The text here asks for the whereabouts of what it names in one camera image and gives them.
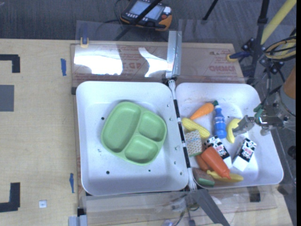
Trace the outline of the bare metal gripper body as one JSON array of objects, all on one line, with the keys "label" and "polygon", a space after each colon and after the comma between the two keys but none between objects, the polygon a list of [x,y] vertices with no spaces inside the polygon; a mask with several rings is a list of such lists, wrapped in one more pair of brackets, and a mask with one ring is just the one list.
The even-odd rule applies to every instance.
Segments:
[{"label": "bare metal gripper body", "polygon": [[275,108],[272,105],[259,104],[254,109],[254,118],[257,125],[263,129],[275,129],[284,127],[283,120],[275,112]]}]

